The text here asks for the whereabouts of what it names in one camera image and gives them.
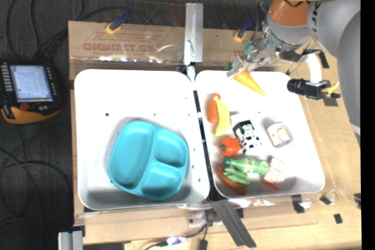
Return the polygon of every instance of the wooden table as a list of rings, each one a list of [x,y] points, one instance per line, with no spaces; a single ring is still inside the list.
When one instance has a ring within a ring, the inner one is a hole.
[[[73,22],[69,31],[80,32],[80,38],[92,36],[88,22]],[[232,30],[204,30],[206,44],[203,57],[207,57],[202,68],[224,65],[241,51],[241,45],[233,39]],[[70,57],[74,57],[80,42],[77,35],[70,36]],[[224,50],[212,53],[212,49],[232,49],[228,54]],[[336,59],[326,54],[330,67],[322,69],[322,77],[331,83],[337,81]],[[102,68],[98,61],[71,59],[70,79],[87,68]],[[286,72],[294,65],[276,61],[269,66],[270,71]],[[301,64],[290,76],[309,78],[305,64]],[[327,106],[322,100],[311,100],[300,97],[305,115],[318,151],[326,176],[326,185],[321,193],[302,195],[302,201],[310,204],[304,213],[297,213],[291,197],[267,199],[275,205],[266,206],[262,200],[251,200],[251,205],[243,209],[242,222],[249,230],[258,249],[360,249],[362,247],[362,218],[356,198],[361,191],[360,148],[350,128],[342,99],[337,99],[337,106]],[[175,206],[157,208],[132,208],[108,211],[105,213],[86,212],[77,194],[77,148],[75,127],[74,90],[71,90],[71,121],[73,145],[73,179],[74,179],[74,216],[75,225],[84,229],[84,245],[103,244],[108,242],[127,242],[124,249],[144,249],[160,238],[171,235],[186,235],[195,232],[199,227],[192,227],[189,219],[197,211],[186,210]],[[202,234],[189,239],[187,244],[177,245],[174,249],[198,249]],[[208,249],[236,249],[231,236],[220,222],[208,228]]]

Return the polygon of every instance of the red toy pepper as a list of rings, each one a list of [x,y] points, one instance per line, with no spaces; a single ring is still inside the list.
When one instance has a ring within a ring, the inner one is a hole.
[[[223,138],[219,143],[220,153],[225,157],[236,155],[242,149],[240,141],[236,138]]]

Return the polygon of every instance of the blue divided plate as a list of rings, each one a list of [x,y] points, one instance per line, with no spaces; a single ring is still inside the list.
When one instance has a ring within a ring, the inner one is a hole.
[[[164,201],[180,190],[189,161],[186,141],[176,133],[145,121],[132,121],[112,148],[108,174],[121,190]]]

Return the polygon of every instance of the orange carrot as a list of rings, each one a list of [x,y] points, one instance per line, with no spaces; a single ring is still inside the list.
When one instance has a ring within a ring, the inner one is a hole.
[[[217,97],[217,99],[220,99],[220,95],[219,94],[216,94],[214,93],[210,100],[209,100],[209,104],[207,106],[207,119],[208,121],[211,123],[211,124],[215,124],[217,123],[217,108],[216,108],[216,101],[215,101],[215,97]]]
[[[234,79],[237,80],[239,83],[242,83],[244,86],[254,90],[255,92],[265,95],[265,92],[247,71],[242,71],[240,74],[234,76]]]

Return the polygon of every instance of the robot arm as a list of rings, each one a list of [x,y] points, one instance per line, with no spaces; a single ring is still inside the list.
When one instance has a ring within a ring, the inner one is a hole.
[[[276,57],[305,61],[311,79],[291,80],[288,90],[317,100],[331,97],[316,53],[296,52],[310,41],[337,58],[343,100],[360,144],[360,0],[272,0],[261,36],[244,45],[245,55],[237,56],[227,75],[250,73]]]

